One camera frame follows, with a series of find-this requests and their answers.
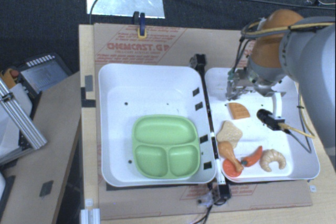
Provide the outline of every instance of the green divided plate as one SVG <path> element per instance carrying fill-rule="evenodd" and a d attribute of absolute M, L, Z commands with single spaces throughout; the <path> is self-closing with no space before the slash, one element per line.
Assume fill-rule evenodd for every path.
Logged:
<path fill-rule="evenodd" d="M 137 119 L 132 144 L 135 165 L 146 177 L 190 177 L 200 166 L 196 127 L 182 116 L 149 115 Z"/>

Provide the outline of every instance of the white plastic tray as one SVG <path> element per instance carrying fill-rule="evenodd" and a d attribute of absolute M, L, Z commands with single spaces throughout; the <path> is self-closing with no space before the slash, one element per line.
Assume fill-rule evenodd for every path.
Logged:
<path fill-rule="evenodd" d="M 109 184 L 200 184 L 214 178 L 216 167 L 202 81 L 195 70 L 111 63 L 99 71 L 99 94 L 102 174 Z M 153 179 L 137 170 L 132 154 L 132 127 L 139 117 L 152 114 L 184 116 L 195 124 L 202 141 L 206 136 L 207 141 L 200 143 L 201 164 L 193 176 Z"/>
<path fill-rule="evenodd" d="M 229 70 L 228 68 L 211 68 L 205 75 L 215 134 L 219 132 L 224 121 L 230 120 L 243 132 L 242 138 L 234 149 L 238 160 L 253 153 L 259 145 L 262 145 L 264 150 L 274 148 L 283 153 L 287 166 L 285 169 L 279 170 L 278 163 L 273 162 L 270 164 L 272 172 L 268 173 L 262 170 L 257 163 L 254 166 L 245 167 L 239 177 L 228 178 L 237 183 L 315 178 L 320 171 L 320 164 L 312 139 L 308 139 L 312 149 L 309 154 L 293 137 L 282 131 L 272 131 L 263 126 L 256 117 L 259 109 L 273 111 L 272 98 L 262 97 L 259 93 L 243 94 L 239 99 L 231 102 L 244 105 L 251 117 L 240 120 L 232 119 L 227 105 L 229 101 L 225 98 Z M 273 89 L 286 92 L 282 97 L 282 117 L 286 119 L 286 123 L 302 130 L 297 108 L 298 93 L 294 82 L 285 77 L 282 83 Z M 303 135 L 297 133 L 294 135 L 303 144 L 307 144 Z"/>

